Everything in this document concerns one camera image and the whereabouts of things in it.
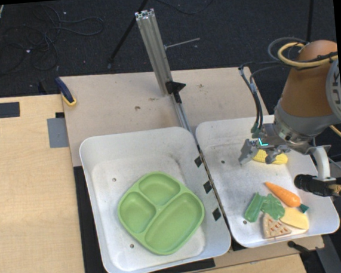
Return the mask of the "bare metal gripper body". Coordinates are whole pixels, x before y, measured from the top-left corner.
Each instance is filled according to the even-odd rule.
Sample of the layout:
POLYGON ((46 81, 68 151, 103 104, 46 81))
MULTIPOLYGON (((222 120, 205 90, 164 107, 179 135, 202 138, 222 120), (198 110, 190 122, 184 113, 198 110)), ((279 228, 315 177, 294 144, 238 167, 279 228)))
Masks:
POLYGON ((312 136, 300 134, 283 124, 266 123, 262 125, 259 134, 259 148, 277 148, 287 146, 291 150, 305 154, 311 146, 312 136))

